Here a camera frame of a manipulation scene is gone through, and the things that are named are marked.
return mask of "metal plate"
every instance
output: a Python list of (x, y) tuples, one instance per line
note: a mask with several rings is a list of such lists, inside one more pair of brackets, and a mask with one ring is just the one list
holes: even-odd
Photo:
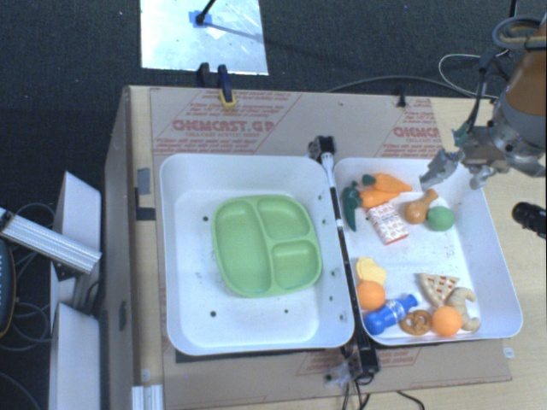
[(268, 75), (258, 0), (217, 0), (203, 26), (194, 18), (209, 0), (140, 0), (144, 68)]

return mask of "white tray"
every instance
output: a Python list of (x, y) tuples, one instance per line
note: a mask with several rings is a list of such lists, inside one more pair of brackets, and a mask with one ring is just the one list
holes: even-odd
[[(180, 154), (160, 171), (167, 327), (190, 355), (336, 348), (355, 328), (329, 184), (315, 161), (292, 156)], [(215, 261), (210, 222), (237, 196), (281, 194), (299, 201), (317, 233), (322, 274), (289, 295), (232, 292)]]
[[(413, 187), (392, 200), (403, 218), (406, 202), (423, 196), (419, 176), (427, 170), (429, 160), (348, 158), (335, 167), (335, 180), (341, 195), (351, 181), (361, 181), (363, 174), (389, 173)], [(512, 337), (522, 326), (522, 312), (503, 253), (497, 240), (491, 216), (482, 190), (471, 190), (471, 175), (459, 167), (442, 184), (435, 187), (439, 199), (433, 206), (450, 208), (456, 223), (448, 231), (431, 231), (425, 224), (408, 225), (409, 236), (384, 245), (362, 208), (356, 210), (356, 231), (344, 223), (344, 235), (351, 264), (354, 268), (360, 256), (370, 256), (387, 270), (385, 292), (388, 299), (421, 291), (416, 273), (437, 273), (458, 277), (459, 287), (473, 290), (477, 301), (468, 302), (470, 317), (479, 317), (476, 332), (458, 331), (453, 337), (440, 337), (429, 331), (412, 337), (398, 325), (372, 336), (386, 346), (438, 343)], [(418, 308), (432, 311), (424, 300)]]

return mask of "croissant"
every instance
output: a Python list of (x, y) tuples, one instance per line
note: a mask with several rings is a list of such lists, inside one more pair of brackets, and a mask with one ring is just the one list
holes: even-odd
[(475, 302), (475, 294), (471, 289), (466, 287), (456, 287), (450, 293), (450, 296), (446, 300), (446, 305), (450, 305), (455, 308), (457, 312), (462, 316), (462, 329), (465, 331), (477, 331), (480, 327), (479, 318), (469, 318), (468, 308), (465, 301)]

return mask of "wooden surface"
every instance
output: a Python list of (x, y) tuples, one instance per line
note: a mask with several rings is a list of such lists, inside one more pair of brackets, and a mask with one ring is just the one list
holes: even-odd
[[(451, 149), (450, 130), (457, 128), (468, 117), (473, 105), (467, 99), (432, 99), (435, 118), (441, 136)], [(478, 126), (491, 117), (491, 105), (484, 102)], [(523, 230), (511, 218), (517, 202), (530, 202), (545, 206), (545, 179), (530, 179), (521, 173), (510, 172), (488, 179), (485, 187), (491, 217), (515, 290), (521, 304), (524, 325), (521, 332), (504, 342), (513, 349), (514, 359), (509, 360), (513, 380), (508, 383), (478, 384), (441, 389), (410, 391), (423, 401), (426, 408), (468, 410), (485, 408), (544, 408), (547, 402), (547, 326), (545, 304), (545, 241), (530, 231)], [(303, 400), (230, 407), (238, 410), (336, 410), (342, 398)], [(357, 399), (352, 396), (349, 410), (357, 409)], [(418, 408), (412, 401), (397, 393), (373, 394), (367, 410)]]

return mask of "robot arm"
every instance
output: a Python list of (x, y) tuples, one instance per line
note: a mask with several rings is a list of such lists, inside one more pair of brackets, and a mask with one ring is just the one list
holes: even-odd
[(529, 31), (533, 26), (533, 20), (524, 17), (508, 19), (494, 30), (497, 45), (524, 49), (523, 56), (507, 88), (496, 101), (487, 126), (474, 125), (478, 96), (472, 116), (454, 132), (459, 150), (450, 153), (441, 149), (437, 153), (427, 173), (420, 177), (423, 190), (447, 179), (459, 163), (473, 174), (470, 184), (473, 189), (482, 187), (490, 176), (506, 173), (511, 168), (534, 178), (545, 177), (545, 167), (539, 159), (545, 153), (546, 18), (539, 28), (536, 22), (535, 33), (530, 37), (519, 36), (520, 32)]

